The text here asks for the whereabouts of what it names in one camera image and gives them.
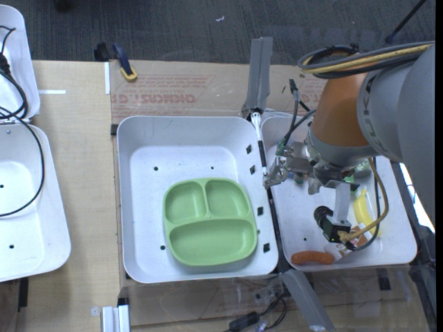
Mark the black cylinder on white bracket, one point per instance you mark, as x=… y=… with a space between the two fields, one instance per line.
x=334 y=228

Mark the small teal cylinder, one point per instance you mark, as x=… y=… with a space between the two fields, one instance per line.
x=299 y=178

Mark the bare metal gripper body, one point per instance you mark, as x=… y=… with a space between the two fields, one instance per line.
x=298 y=157

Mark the green divided plate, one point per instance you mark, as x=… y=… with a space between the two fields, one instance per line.
x=211 y=237

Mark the orange sausage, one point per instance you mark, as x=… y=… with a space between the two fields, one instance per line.
x=311 y=258

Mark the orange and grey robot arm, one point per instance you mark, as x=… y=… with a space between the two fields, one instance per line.
x=398 y=99

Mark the white plastic tray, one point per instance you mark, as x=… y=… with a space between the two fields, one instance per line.
x=20 y=220
x=301 y=220
x=15 y=67
x=145 y=137

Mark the yellow banana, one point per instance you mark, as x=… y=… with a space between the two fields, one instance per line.
x=362 y=213

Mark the brown cardboard board red print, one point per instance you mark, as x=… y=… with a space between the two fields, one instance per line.
x=207 y=81

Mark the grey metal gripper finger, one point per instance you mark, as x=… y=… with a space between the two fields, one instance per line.
x=276 y=176
x=315 y=185

